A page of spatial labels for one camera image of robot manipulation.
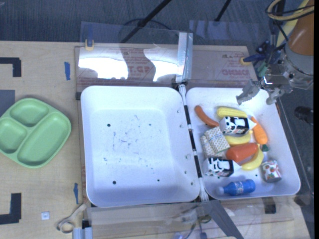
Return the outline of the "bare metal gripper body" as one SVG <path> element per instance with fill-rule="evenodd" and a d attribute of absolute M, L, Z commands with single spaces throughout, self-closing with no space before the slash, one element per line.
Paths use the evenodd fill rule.
<path fill-rule="evenodd" d="M 293 61 L 281 58 L 274 64 L 263 64 L 259 69 L 261 84 L 265 89 L 290 92 L 293 88 L 312 90 L 314 86 L 314 61 L 306 58 Z"/>

